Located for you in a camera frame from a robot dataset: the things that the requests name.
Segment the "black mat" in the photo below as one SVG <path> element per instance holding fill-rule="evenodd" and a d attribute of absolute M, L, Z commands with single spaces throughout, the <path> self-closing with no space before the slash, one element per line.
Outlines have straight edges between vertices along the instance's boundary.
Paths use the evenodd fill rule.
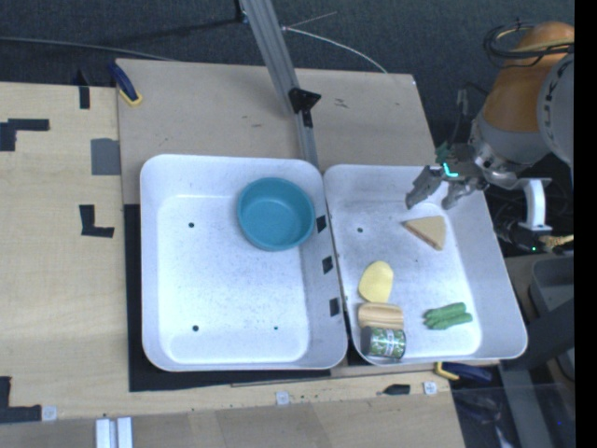
<path fill-rule="evenodd" d="M 153 365 L 141 341 L 141 213 L 138 204 L 124 206 L 127 317 L 129 324 L 129 390 L 178 390 L 274 380 L 321 378 L 330 371 L 188 371 L 170 372 Z"/>

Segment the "blue bowl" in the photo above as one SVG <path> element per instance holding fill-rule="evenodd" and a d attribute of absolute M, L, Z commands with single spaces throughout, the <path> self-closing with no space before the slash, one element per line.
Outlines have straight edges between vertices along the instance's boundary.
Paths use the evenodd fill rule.
<path fill-rule="evenodd" d="M 315 224 L 309 196 L 280 177 L 264 177 L 246 186 L 236 206 L 244 236 L 260 249 L 286 250 L 304 243 Z"/>

